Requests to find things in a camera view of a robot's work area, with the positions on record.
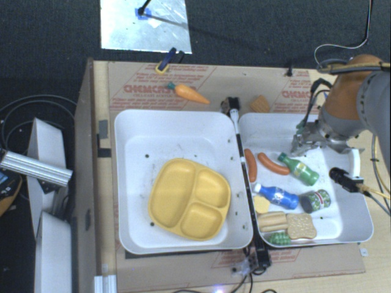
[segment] toy can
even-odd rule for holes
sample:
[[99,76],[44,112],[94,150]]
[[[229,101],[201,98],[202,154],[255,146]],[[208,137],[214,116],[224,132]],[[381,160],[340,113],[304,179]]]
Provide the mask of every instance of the toy can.
[[326,190],[310,192],[300,196],[300,204],[303,210],[310,214],[323,208],[328,208],[331,204],[330,195]]

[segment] blue bottle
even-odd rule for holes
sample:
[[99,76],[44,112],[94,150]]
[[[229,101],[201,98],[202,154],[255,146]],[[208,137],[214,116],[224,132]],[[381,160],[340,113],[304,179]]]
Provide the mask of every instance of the blue bottle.
[[295,209],[299,204],[299,197],[278,187],[263,187],[257,183],[254,192],[262,194],[271,203]]

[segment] yellow plate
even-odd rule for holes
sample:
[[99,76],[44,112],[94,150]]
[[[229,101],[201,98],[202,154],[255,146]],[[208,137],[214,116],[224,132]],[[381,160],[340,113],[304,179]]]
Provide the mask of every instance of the yellow plate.
[[187,159],[172,159],[156,177],[148,212],[161,228],[205,241],[220,231],[230,202],[230,185],[222,175]]

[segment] black carpet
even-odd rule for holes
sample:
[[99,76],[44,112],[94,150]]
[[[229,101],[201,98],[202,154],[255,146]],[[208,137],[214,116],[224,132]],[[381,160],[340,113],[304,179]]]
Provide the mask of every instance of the black carpet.
[[[185,1],[193,54],[183,63],[214,65],[315,68],[318,45],[362,41],[368,10],[368,0]],[[370,53],[390,62],[390,11],[391,0],[375,0],[368,43],[357,50],[324,48],[318,57]],[[77,101],[88,57],[158,62],[163,54],[101,49],[100,0],[0,0],[0,108],[42,93]],[[71,120],[55,107],[26,106],[10,118],[6,130],[33,116],[59,121],[72,157]],[[9,145],[23,151],[28,138],[26,126]],[[28,202],[18,197],[15,204],[15,210],[0,217],[0,293],[32,292],[34,287]]]

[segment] metal sheet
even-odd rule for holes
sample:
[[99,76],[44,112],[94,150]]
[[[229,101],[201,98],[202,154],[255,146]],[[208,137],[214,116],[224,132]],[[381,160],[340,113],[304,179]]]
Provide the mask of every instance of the metal sheet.
[[175,47],[191,53],[185,0],[152,0],[147,16],[138,16],[145,1],[101,0],[101,47],[152,52]]

